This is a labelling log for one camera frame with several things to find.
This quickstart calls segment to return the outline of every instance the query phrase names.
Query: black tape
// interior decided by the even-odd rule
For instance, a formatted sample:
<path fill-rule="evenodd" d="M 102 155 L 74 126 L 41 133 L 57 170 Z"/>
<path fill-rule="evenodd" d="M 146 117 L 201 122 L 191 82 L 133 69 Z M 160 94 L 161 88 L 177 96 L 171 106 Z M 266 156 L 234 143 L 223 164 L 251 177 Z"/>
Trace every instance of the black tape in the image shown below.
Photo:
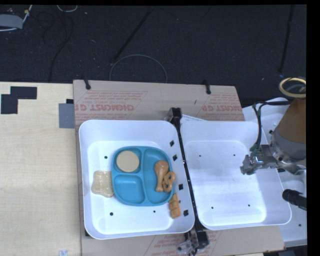
<path fill-rule="evenodd" d="M 36 100 L 37 87 L 11 86 L 10 94 L 1 95 L 1 114 L 18 114 L 18 100 Z"/>
<path fill-rule="evenodd" d="M 65 103 L 67 103 L 67 104 L 73 104 L 73 103 L 74 103 L 74 100 L 73 100 L 72 98 L 67 98 L 67 99 L 65 100 Z"/>
<path fill-rule="evenodd" d="M 1 95 L 1 114 L 18 114 L 18 99 L 10 94 Z"/>
<path fill-rule="evenodd" d="M 36 100 L 37 87 L 11 86 L 10 94 L 12 97 L 15 97 L 16 99 Z"/>

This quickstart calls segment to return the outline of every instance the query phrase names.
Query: blue divided plate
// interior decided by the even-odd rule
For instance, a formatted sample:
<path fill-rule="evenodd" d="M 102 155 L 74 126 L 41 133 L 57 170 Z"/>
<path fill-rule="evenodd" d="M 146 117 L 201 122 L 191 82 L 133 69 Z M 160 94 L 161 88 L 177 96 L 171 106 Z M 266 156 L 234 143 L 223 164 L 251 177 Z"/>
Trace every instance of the blue divided plate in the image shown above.
<path fill-rule="evenodd" d="M 123 151 L 132 151 L 139 160 L 139 166 L 133 172 L 124 172 L 117 166 L 116 159 Z M 157 176 L 154 166 L 157 161 L 170 159 L 162 150 L 149 146 L 127 146 L 118 149 L 112 159 L 112 186 L 115 196 L 124 204 L 131 206 L 159 206 L 167 203 L 173 195 L 173 184 L 170 192 L 157 192 Z"/>

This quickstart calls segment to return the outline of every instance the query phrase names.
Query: dark floor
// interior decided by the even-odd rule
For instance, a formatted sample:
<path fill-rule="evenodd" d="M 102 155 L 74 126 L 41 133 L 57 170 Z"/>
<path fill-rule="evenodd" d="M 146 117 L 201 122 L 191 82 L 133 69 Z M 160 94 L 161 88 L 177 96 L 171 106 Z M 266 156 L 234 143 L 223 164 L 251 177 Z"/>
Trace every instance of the dark floor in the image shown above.
<path fill-rule="evenodd" d="M 29 7 L 2 4 L 0 13 L 23 18 Z M 29 13 L 23 29 L 0 32 L 0 81 L 207 80 L 235 86 L 245 107 L 283 97 L 283 78 L 306 78 L 306 4 L 32 5 Z"/>

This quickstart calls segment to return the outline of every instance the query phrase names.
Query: light wooden surface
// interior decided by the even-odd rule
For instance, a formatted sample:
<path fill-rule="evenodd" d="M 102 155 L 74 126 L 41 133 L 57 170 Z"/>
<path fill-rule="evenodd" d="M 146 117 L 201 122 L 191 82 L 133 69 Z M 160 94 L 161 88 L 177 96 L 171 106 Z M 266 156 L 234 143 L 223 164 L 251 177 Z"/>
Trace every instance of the light wooden surface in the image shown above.
<path fill-rule="evenodd" d="M 37 99 L 19 99 L 18 114 L 0 114 L 0 255 L 81 255 L 75 129 L 59 128 L 59 103 L 72 84 L 37 86 Z"/>

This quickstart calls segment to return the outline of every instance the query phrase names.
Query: black cable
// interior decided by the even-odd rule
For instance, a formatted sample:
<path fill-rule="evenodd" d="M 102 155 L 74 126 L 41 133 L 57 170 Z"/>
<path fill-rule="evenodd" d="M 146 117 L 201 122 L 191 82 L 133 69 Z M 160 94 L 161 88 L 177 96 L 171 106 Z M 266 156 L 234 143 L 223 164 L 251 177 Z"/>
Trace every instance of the black cable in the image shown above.
<path fill-rule="evenodd" d="M 53 8 L 52 6 L 50 6 L 50 7 L 53 9 L 53 12 L 57 15 L 57 18 L 55 16 L 55 14 L 52 14 L 48 11 L 41 11 L 36 16 L 31 15 L 31 17 L 33 19 L 38 21 L 40 27 L 42 29 L 44 29 L 44 32 L 42 34 L 42 40 L 43 40 L 44 44 L 49 47 L 52 47 L 52 48 L 59 47 L 58 51 L 56 52 L 56 54 L 54 55 L 54 57 L 52 59 L 51 65 L 50 65 L 48 82 L 50 82 L 52 80 L 53 69 L 54 69 L 56 59 L 57 59 L 58 55 L 60 54 L 60 52 L 64 49 L 66 44 L 69 42 L 69 40 L 73 34 L 73 30 L 74 30 L 74 21 L 71 17 L 66 15 L 66 12 L 62 12 L 61 14 L 59 14 L 55 8 Z M 57 21 L 60 21 L 60 25 L 63 28 L 63 41 L 61 43 L 52 44 L 52 43 L 50 43 L 50 40 L 47 38 L 49 38 L 50 33 L 60 31 L 59 29 L 57 29 L 57 30 L 53 29 L 54 26 L 57 25 Z"/>
<path fill-rule="evenodd" d="M 156 8 L 158 8 L 158 9 L 160 9 L 160 10 L 162 10 L 162 11 L 164 11 L 164 12 L 166 12 L 166 13 L 172 15 L 172 16 L 174 16 L 175 18 L 177 18 L 177 19 L 178 19 L 179 21 L 181 21 L 181 22 L 184 22 L 184 23 L 196 23 L 196 22 L 201 21 L 201 20 L 208 14 L 208 12 L 211 10 L 212 6 L 210 6 L 210 7 L 208 8 L 208 10 L 207 10 L 199 19 L 193 20 L 193 21 L 192 21 L 192 20 L 181 19 L 180 17 L 178 17 L 178 16 L 175 15 L 174 13 L 172 13 L 172 12 L 170 12 L 170 11 L 168 11 L 168 10 L 160 7 L 160 6 L 156 6 Z"/>
<path fill-rule="evenodd" d="M 289 105 L 291 104 L 292 100 L 288 100 L 288 101 L 258 101 L 255 102 L 252 105 L 252 108 L 255 112 L 257 121 L 258 121 L 258 136 L 257 139 L 255 141 L 255 143 L 253 144 L 253 146 L 250 148 L 251 151 L 251 156 L 255 156 L 259 150 L 260 144 L 261 144 L 261 137 L 262 137 L 262 124 L 261 124 L 261 108 L 265 105 L 270 105 L 270 106 L 285 106 L 285 105 Z"/>
<path fill-rule="evenodd" d="M 288 23 L 287 23 L 287 27 L 286 27 L 286 34 L 285 34 L 282 59 L 281 59 L 280 67 L 278 68 L 278 72 L 281 76 L 283 76 L 283 69 L 284 69 L 284 64 L 285 64 L 285 59 L 286 59 L 286 54 L 287 54 L 287 48 L 288 48 L 288 42 L 289 42 L 289 37 L 290 37 L 290 29 L 291 29 L 291 25 L 292 25 L 292 19 L 293 19 L 293 15 L 294 15 L 294 9 L 295 9 L 295 5 L 291 4 Z"/>
<path fill-rule="evenodd" d="M 114 57 L 110 60 L 111 63 L 115 63 L 117 61 L 117 58 L 120 56 L 120 54 L 124 51 L 124 49 L 127 47 L 127 45 L 130 43 L 130 41 L 132 40 L 132 38 L 134 38 L 134 36 L 136 35 L 136 33 L 138 32 L 138 30 L 141 28 L 141 26 L 145 23 L 145 21 L 147 20 L 147 18 L 150 16 L 150 14 L 153 12 L 154 7 L 153 6 L 149 6 L 148 7 L 148 11 L 146 12 L 146 14 L 143 16 L 143 18 L 141 19 L 141 21 L 139 22 L 138 26 L 134 29 L 134 31 L 131 33 L 131 35 L 128 37 L 128 39 L 125 41 L 125 43 L 123 44 L 123 46 L 118 50 L 118 52 L 114 55 Z"/>

